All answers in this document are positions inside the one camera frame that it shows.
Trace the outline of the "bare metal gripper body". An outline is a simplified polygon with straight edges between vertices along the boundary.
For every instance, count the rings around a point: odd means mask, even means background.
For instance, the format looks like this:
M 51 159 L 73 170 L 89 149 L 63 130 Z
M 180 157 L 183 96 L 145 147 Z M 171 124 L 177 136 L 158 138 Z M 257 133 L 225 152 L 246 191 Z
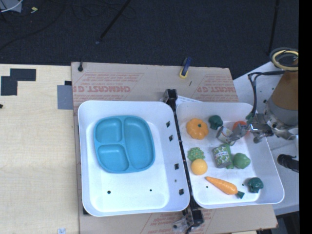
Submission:
M 273 135 L 285 140 L 294 140 L 297 137 L 297 126 L 290 126 L 280 121 L 274 115 L 255 114 L 249 120 L 248 129 L 253 134 L 253 130 L 272 130 Z

